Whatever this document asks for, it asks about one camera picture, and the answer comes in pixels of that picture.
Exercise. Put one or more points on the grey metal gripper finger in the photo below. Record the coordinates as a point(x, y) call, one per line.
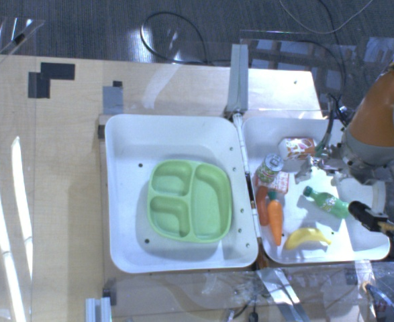
point(303, 173)
point(340, 179)

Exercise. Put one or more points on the black cylinder on white bracket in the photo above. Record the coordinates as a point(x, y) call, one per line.
point(368, 213)

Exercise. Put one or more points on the orange carrot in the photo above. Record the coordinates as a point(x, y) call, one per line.
point(275, 220)

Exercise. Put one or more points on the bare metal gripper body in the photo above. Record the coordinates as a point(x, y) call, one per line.
point(346, 166)

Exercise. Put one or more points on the orange sausage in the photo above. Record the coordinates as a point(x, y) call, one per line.
point(262, 210)

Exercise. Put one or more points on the yellow banana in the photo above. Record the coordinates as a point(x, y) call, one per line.
point(304, 238)

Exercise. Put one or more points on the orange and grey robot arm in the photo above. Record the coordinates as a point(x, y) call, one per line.
point(378, 112)

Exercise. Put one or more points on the white plastic tray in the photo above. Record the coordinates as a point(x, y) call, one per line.
point(317, 247)
point(126, 179)

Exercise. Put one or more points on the orange and white carton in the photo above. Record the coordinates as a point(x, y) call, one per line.
point(295, 149)

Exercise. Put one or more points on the green divided plate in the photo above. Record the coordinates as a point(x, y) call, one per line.
point(210, 206)

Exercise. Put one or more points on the green plastic bottle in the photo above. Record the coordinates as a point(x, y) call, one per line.
point(331, 204)

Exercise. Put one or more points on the red and white packet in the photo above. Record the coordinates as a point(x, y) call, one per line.
point(282, 184)

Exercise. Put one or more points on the green can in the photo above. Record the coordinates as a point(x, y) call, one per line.
point(268, 171)

